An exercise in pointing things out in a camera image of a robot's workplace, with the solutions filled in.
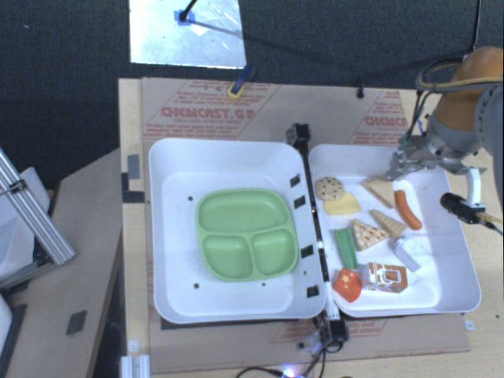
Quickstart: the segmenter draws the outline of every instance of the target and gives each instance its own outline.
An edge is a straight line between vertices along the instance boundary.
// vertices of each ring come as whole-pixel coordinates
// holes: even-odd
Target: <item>hot dog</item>
[[[404,191],[395,191],[394,199],[399,214],[401,214],[402,219],[408,224],[408,226],[412,230],[419,230],[422,228],[422,222],[413,214],[408,202],[406,201],[406,193]]]

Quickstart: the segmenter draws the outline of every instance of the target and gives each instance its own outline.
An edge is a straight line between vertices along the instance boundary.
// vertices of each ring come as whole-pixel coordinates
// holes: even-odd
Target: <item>wooden table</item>
[[[414,91],[400,91],[408,119],[413,111]],[[435,100],[428,102],[427,112]],[[120,81],[120,138],[122,173],[128,172],[128,156],[139,155],[143,163],[142,142],[142,84],[140,80]],[[484,152],[466,162],[472,166],[491,168],[491,158]],[[449,176],[452,191],[466,194],[463,177]],[[502,218],[491,171],[482,176],[482,202],[487,211]],[[143,191],[143,167],[139,175],[129,180],[129,190]],[[138,203],[123,205],[124,269],[126,293],[126,335],[128,354],[149,354],[149,326],[146,279],[145,206]],[[465,315],[473,322],[468,332],[471,351],[468,353],[421,355],[415,357],[381,358],[358,361],[329,362],[324,376],[408,376],[424,378],[447,376],[502,376],[504,371],[504,304],[502,303],[502,237],[480,226],[463,226],[466,241],[476,268],[482,301],[473,312]],[[177,372],[155,375],[156,378],[233,377],[240,369],[205,372]],[[247,377],[263,377],[261,372],[249,372]]]
[[[116,150],[61,182],[53,220],[77,255],[8,297],[27,306],[8,378],[93,376],[120,260],[119,161]],[[68,335],[74,314],[82,330]]]

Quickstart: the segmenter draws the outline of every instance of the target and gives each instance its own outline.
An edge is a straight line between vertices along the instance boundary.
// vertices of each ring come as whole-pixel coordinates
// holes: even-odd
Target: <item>cookie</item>
[[[343,193],[343,184],[333,176],[325,176],[315,182],[315,195],[322,200],[340,200]]]

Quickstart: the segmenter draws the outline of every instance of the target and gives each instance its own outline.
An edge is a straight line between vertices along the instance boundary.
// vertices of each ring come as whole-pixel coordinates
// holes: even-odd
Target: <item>toy food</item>
[[[404,230],[406,230],[406,225],[401,221],[397,221],[378,210],[371,210],[370,213],[380,227],[385,228],[395,239],[399,238]]]
[[[399,214],[401,214],[402,219],[408,224],[408,227],[412,230],[421,229],[422,223],[411,211],[410,206],[406,201],[406,193],[404,191],[396,191],[394,196],[397,210],[399,211]]]
[[[368,263],[361,269],[362,290],[400,293],[408,287],[408,278],[404,266]]]
[[[386,207],[392,209],[395,207],[394,189],[392,182],[385,176],[372,176],[362,183],[378,200]]]
[[[412,272],[416,272],[428,262],[428,253],[414,239],[402,236],[394,242],[392,248],[395,256]]]
[[[340,200],[344,192],[341,181],[333,176],[325,176],[315,182],[315,194],[322,200]]]
[[[346,227],[339,230],[334,230],[334,236],[338,243],[339,252],[343,259],[343,264],[347,269],[356,269],[359,267],[357,263],[357,255],[355,254],[354,239],[352,231]]]
[[[361,205],[350,192],[345,192],[340,200],[325,200],[323,204],[327,214],[350,214],[361,211]]]
[[[332,288],[348,302],[354,302],[361,295],[361,279],[357,272],[342,269]]]
[[[359,250],[364,250],[373,246],[379,241],[391,236],[388,232],[365,224],[362,221],[355,219],[352,221],[352,229],[354,230],[355,243]]]

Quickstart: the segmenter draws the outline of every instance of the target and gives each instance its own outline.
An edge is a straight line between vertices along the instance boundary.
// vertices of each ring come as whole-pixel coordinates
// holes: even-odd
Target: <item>gray carpet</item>
[[[502,46],[504,0],[484,0],[480,45]],[[256,81],[412,88],[467,50],[476,0],[239,0]],[[58,180],[119,145],[117,80],[231,80],[237,71],[132,65],[128,0],[0,0],[0,146]]]

